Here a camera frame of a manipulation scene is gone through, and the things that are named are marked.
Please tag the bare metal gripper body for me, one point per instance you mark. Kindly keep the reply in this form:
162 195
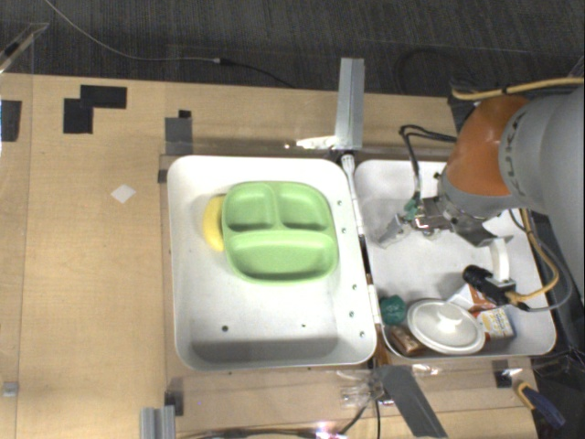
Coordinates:
436 215

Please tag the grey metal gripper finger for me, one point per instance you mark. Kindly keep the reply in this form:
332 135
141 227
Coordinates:
389 234

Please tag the white plastic tray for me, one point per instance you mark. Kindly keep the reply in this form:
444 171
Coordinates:
425 263
265 318

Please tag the yellow and white carton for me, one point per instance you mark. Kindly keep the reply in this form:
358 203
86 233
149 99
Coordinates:
497 324

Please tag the white bowl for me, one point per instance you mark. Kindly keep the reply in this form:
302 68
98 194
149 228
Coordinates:
443 327

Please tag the brown packet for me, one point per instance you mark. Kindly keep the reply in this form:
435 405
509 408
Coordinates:
406 341

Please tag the white and orange carton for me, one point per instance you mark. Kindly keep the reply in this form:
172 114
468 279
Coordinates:
462 296

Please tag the black cylinder on white bracket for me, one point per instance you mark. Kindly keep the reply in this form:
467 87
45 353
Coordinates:
499 286

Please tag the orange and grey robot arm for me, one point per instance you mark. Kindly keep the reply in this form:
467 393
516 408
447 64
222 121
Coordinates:
539 153

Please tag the green divided plate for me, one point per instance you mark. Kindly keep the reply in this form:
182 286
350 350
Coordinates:
279 249

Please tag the yellow banana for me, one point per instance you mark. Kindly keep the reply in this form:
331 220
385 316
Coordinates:
213 227

